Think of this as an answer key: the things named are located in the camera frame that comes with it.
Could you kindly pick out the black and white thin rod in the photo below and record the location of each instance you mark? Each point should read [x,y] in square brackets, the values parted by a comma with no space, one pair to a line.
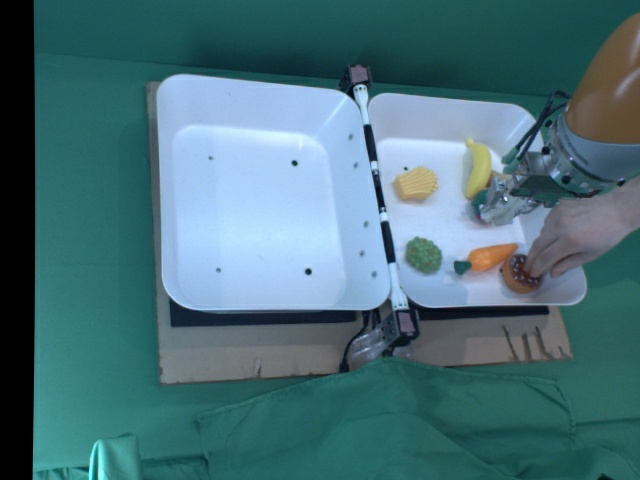
[380,198]

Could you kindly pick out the yellow ridged crisp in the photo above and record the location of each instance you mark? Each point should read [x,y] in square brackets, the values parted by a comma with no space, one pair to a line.
[416,184]

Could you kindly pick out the yellow banana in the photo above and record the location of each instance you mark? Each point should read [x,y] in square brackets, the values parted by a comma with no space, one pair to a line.
[478,168]

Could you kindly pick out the pale green cloth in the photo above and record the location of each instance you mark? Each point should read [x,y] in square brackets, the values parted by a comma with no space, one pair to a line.
[112,460]

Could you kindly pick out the person's hand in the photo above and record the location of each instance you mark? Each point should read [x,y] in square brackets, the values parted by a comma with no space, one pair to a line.
[575,233]

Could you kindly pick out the brown cardboard board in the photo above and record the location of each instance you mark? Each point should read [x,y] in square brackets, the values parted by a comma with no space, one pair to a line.
[280,345]

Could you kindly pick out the dark green cloth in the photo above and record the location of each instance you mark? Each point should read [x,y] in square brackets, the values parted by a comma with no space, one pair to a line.
[400,418]

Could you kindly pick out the purple and green toy vegetable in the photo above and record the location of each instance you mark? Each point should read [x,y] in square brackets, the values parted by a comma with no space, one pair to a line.
[480,208]

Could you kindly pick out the person's forearm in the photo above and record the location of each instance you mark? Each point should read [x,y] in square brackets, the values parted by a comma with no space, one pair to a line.
[633,208]

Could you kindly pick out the green grapes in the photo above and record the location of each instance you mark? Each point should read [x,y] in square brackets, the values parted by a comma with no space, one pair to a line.
[424,255]

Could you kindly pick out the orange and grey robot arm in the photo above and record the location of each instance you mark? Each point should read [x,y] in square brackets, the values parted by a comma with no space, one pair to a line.
[610,78]

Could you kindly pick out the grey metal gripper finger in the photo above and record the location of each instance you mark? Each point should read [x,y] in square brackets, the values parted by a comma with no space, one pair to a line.
[500,190]
[515,213]

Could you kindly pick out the white plastic tray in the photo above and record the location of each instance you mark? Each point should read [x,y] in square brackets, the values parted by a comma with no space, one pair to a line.
[440,218]
[250,208]

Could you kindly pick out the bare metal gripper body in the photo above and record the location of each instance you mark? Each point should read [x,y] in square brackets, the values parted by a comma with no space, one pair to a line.
[537,180]

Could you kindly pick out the orange doughnut with chocolate icing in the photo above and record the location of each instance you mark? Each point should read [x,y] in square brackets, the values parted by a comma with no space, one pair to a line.
[517,280]

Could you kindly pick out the orange carrot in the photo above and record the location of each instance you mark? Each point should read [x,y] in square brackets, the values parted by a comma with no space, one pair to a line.
[492,258]

